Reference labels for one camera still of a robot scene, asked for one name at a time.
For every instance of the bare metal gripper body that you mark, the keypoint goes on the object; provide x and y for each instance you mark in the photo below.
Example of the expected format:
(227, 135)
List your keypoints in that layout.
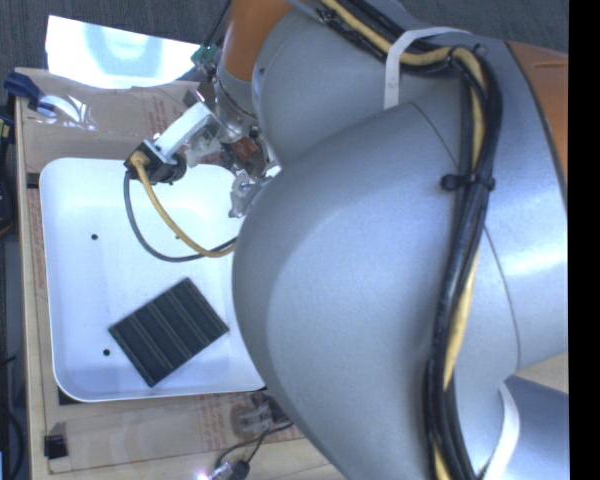
(244, 149)

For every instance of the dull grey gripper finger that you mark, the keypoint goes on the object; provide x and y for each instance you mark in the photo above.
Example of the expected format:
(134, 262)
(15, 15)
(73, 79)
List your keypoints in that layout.
(245, 193)

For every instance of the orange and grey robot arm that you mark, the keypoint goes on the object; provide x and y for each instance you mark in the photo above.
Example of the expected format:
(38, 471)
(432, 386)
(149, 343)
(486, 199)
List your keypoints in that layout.
(380, 248)

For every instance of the black ribbed square pad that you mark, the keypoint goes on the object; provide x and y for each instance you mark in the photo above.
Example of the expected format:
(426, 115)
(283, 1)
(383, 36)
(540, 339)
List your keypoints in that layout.
(169, 332)

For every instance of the white plastic tray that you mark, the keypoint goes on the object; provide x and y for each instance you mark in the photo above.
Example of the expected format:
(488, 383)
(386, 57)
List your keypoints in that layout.
(105, 278)

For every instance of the clear plastic packet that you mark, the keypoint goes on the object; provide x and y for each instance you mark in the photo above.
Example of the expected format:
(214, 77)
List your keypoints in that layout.
(62, 110)

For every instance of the brown cardboard board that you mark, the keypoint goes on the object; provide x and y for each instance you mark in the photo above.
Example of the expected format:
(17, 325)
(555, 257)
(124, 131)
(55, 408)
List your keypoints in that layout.
(130, 433)

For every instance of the black cylinder on white bracket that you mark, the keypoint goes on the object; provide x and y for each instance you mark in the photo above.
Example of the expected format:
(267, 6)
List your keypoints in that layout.
(180, 138)

